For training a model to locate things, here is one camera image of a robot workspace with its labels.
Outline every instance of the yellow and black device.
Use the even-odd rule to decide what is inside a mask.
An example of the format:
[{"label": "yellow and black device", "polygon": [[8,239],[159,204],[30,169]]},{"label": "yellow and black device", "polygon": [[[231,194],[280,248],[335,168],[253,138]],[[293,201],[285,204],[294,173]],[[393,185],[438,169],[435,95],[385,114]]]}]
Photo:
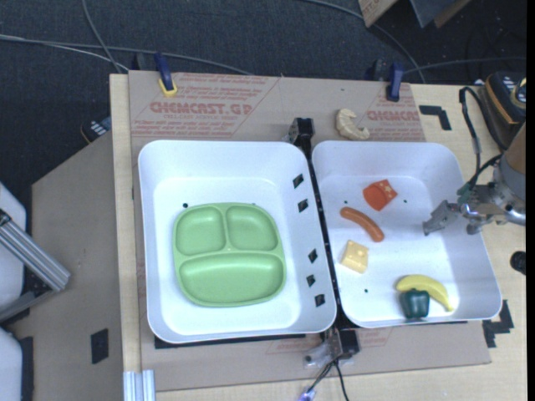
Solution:
[{"label": "yellow and black device", "polygon": [[526,76],[498,71],[481,89],[487,127],[498,147],[506,150],[526,121]]}]

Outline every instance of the wooden table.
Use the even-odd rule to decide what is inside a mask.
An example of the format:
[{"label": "wooden table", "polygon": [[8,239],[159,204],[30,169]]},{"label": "wooden table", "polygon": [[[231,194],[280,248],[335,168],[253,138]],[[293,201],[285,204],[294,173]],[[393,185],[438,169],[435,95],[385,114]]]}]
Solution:
[{"label": "wooden table", "polygon": [[[440,105],[448,114],[451,131],[444,131],[434,116],[421,116],[425,138],[442,143],[458,159],[465,180],[475,168],[471,138],[458,103],[457,86],[411,85],[417,105]],[[122,354],[125,372],[140,373],[143,369],[140,350],[140,316],[135,267],[135,218],[132,201],[132,150],[130,147],[130,116],[128,76],[110,76],[111,114],[113,122],[113,159],[115,168],[115,207],[117,248],[120,278],[120,317]],[[478,133],[484,162],[499,150],[487,132],[477,106],[470,102],[472,123]],[[314,120],[317,132],[327,121]],[[525,227],[491,224],[483,236],[492,260],[502,296],[507,300],[514,328],[497,335],[497,347],[490,351],[490,364],[462,368],[423,369],[418,371],[354,375],[344,378],[351,400],[521,400],[527,399],[527,306],[526,277],[514,271],[509,257],[525,251]],[[316,399],[343,399],[337,377],[326,378],[318,387]],[[310,381],[295,380],[158,392],[159,401],[207,401],[213,399],[249,401],[295,400]]]}]

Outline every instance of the green plate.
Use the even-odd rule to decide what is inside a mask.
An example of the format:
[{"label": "green plate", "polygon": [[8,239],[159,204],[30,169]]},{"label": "green plate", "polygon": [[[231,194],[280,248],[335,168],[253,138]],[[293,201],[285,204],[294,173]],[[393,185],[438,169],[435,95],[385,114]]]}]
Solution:
[{"label": "green plate", "polygon": [[186,209],[175,221],[173,254],[182,291],[201,306],[265,302],[286,282],[277,226],[256,205],[232,202]]}]

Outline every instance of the black floor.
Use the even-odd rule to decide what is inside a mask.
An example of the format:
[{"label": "black floor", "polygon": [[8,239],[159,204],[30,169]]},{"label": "black floor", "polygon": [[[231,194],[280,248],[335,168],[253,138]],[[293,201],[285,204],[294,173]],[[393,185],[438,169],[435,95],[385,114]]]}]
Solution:
[{"label": "black floor", "polygon": [[[526,72],[525,60],[508,59],[426,69],[422,78],[409,73],[414,64],[407,54],[419,66],[525,58],[527,0],[472,0],[442,28],[421,28],[409,0],[399,0],[379,28],[303,0],[85,1],[110,54],[128,69],[140,49],[149,65],[156,50],[214,62],[168,59],[172,71],[196,73],[363,79],[378,58],[402,63],[411,83],[473,84],[498,70]],[[319,1],[359,13],[357,0]],[[6,37],[89,44],[72,47],[105,56],[82,2],[0,0],[0,182],[15,196],[87,145],[82,123],[109,114],[114,65]]]}]

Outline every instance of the toy sausage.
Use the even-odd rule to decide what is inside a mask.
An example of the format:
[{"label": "toy sausage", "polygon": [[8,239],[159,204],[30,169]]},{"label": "toy sausage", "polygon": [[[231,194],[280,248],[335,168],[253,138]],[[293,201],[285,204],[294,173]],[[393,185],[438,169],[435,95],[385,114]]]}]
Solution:
[{"label": "toy sausage", "polygon": [[385,234],[380,227],[377,226],[375,221],[369,218],[364,212],[345,206],[340,210],[340,215],[343,218],[347,218],[348,220],[354,221],[359,226],[362,226],[375,242],[381,242],[385,238]]}]

